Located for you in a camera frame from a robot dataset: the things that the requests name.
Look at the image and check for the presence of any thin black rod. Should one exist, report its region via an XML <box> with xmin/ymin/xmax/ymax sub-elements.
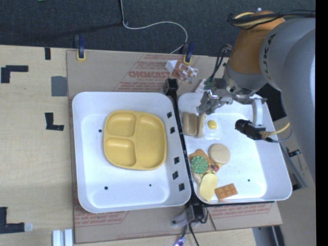
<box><xmin>172</xmin><ymin>86</ymin><xmax>200</xmax><ymax>208</ymax></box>

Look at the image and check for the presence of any white plastic tray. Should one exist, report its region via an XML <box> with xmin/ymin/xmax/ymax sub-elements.
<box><xmin>71</xmin><ymin>91</ymin><xmax>192</xmax><ymax>214</ymax></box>
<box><xmin>177</xmin><ymin>92</ymin><xmax>293</xmax><ymax>205</ymax></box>

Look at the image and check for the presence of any yellow divided plate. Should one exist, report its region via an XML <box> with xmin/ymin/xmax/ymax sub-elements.
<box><xmin>102</xmin><ymin>109</ymin><xmax>168</xmax><ymax>171</ymax></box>

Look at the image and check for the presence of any black cylinder on white bracket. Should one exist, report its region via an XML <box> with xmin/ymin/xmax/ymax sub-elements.
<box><xmin>234</xmin><ymin>98</ymin><xmax>268</xmax><ymax>141</ymax></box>

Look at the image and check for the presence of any pale yellow oval slice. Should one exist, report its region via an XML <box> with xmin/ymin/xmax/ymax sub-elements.
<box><xmin>199</xmin><ymin>172</ymin><xmax>219</xmax><ymax>202</ymax></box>

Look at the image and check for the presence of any orange waffle biscuit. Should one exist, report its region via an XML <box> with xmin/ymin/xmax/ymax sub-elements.
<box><xmin>214</xmin><ymin>183</ymin><xmax>239</xmax><ymax>201</ymax></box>

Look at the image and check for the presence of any black block with thin wires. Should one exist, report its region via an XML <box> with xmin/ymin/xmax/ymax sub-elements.
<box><xmin>165</xmin><ymin>78</ymin><xmax>179</xmax><ymax>96</ymax></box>
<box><xmin>189</xmin><ymin>203</ymin><xmax>208</xmax><ymax>223</ymax></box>

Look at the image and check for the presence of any white and yellow fried egg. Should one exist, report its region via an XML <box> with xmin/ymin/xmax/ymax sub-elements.
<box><xmin>203</xmin><ymin>119</ymin><xmax>222</xmax><ymax>141</ymax></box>

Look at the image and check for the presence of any round tan biscuit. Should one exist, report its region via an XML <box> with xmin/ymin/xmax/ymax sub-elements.
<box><xmin>208</xmin><ymin>143</ymin><xmax>231</xmax><ymax>166</ymax></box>

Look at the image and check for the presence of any tan bread roll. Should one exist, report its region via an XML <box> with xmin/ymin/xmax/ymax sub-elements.
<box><xmin>182</xmin><ymin>112</ymin><xmax>199</xmax><ymax>136</ymax></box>

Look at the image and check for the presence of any tan bread slice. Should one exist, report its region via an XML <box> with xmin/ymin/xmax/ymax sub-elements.
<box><xmin>196</xmin><ymin>112</ymin><xmax>207</xmax><ymax>139</ymax></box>

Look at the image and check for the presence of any orange pizza slice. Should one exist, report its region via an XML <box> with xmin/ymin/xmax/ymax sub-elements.
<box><xmin>189</xmin><ymin>148</ymin><xmax>220</xmax><ymax>187</ymax></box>

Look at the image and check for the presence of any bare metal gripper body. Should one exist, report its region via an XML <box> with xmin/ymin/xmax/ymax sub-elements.
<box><xmin>204</xmin><ymin>78</ymin><xmax>257</xmax><ymax>105</ymax></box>

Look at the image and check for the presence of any white and orange carton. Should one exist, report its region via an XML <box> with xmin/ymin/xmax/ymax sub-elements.
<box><xmin>165</xmin><ymin>59</ymin><xmax>199</xmax><ymax>85</ymax></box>

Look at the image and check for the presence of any brown cardboard board red print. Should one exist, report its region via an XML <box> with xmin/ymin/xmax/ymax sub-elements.
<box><xmin>66</xmin><ymin>49</ymin><xmax>283</xmax><ymax>244</ymax></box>

